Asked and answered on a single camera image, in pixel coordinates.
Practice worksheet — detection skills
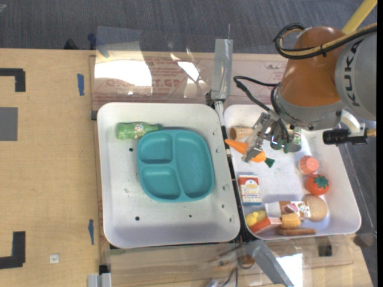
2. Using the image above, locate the yellow pear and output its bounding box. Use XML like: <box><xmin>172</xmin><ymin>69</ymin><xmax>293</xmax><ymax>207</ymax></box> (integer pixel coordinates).
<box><xmin>245</xmin><ymin>210</ymin><xmax>268</xmax><ymax>228</ymax></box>

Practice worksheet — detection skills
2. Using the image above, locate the thin black and white rod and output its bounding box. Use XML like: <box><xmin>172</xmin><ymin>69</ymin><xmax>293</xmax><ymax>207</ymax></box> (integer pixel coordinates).
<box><xmin>213</xmin><ymin>99</ymin><xmax>250</xmax><ymax>242</ymax></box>

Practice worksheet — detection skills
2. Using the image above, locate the white plastic tray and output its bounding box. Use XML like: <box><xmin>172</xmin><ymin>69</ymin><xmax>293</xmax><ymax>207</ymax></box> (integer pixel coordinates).
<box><xmin>223</xmin><ymin>103</ymin><xmax>363</xmax><ymax>241</ymax></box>
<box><xmin>96</xmin><ymin>102</ymin><xmax>241</xmax><ymax>249</ymax></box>

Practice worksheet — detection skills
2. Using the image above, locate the white carton with pictures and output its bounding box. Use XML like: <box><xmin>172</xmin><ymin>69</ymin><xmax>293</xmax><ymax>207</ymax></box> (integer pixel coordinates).
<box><xmin>265</xmin><ymin>200</ymin><xmax>312</xmax><ymax>220</ymax></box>

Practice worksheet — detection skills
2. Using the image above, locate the black cylinder on white bracket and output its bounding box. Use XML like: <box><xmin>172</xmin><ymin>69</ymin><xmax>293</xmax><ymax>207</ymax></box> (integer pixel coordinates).
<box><xmin>322</xmin><ymin>109</ymin><xmax>369</xmax><ymax>146</ymax></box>

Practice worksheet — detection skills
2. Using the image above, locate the green and white can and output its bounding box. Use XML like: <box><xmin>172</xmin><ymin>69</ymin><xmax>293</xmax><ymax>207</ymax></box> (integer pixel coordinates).
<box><xmin>270</xmin><ymin>126</ymin><xmax>303</xmax><ymax>154</ymax></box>

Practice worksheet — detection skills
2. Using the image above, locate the tan ice cream cone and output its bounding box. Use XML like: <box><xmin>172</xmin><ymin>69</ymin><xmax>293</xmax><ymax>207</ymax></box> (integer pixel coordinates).
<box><xmin>229</xmin><ymin>125</ymin><xmax>256</xmax><ymax>141</ymax></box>

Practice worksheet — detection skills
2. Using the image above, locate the red and white carton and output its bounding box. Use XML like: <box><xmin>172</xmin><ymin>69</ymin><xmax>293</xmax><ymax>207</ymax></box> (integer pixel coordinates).
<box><xmin>237</xmin><ymin>173</ymin><xmax>263</xmax><ymax>206</ymax></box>

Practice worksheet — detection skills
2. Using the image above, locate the orange and white packet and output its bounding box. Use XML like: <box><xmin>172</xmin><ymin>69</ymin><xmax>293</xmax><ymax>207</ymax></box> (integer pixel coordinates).
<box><xmin>249</xmin><ymin>216</ymin><xmax>283</xmax><ymax>235</ymax></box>

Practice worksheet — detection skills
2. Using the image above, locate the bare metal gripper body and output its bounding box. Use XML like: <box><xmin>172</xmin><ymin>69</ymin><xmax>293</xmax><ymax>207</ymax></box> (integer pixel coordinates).
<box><xmin>252</xmin><ymin>111</ymin><xmax>281</xmax><ymax>149</ymax></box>

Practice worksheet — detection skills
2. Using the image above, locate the yellow corn piece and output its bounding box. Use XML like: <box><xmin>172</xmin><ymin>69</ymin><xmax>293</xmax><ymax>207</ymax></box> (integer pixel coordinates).
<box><xmin>280</xmin><ymin>212</ymin><xmax>302</xmax><ymax>230</ymax></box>

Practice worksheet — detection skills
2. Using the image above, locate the orange tomato with green top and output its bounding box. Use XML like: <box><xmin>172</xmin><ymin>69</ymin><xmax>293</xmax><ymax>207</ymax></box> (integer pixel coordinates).
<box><xmin>305</xmin><ymin>173</ymin><xmax>330</xmax><ymax>196</ymax></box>

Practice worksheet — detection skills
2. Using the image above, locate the green plastic bottle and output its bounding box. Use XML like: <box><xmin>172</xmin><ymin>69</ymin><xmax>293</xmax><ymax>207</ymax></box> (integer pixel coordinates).
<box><xmin>115</xmin><ymin>121</ymin><xmax>164</xmax><ymax>141</ymax></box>

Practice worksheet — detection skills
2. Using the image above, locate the teal divided plate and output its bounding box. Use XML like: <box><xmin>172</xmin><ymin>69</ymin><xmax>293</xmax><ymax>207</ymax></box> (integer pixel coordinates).
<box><xmin>136</xmin><ymin>129</ymin><xmax>216</xmax><ymax>203</ymax></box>

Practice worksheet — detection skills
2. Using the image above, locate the orange carrot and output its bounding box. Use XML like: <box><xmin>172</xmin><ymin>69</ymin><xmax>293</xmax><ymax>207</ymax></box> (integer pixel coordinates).
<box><xmin>224</xmin><ymin>138</ymin><xmax>276</xmax><ymax>169</ymax></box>

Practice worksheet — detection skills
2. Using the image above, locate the tan round bread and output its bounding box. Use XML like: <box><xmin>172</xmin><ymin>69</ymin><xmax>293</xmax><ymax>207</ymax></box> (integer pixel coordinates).
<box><xmin>302</xmin><ymin>193</ymin><xmax>329</xmax><ymax>222</ymax></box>

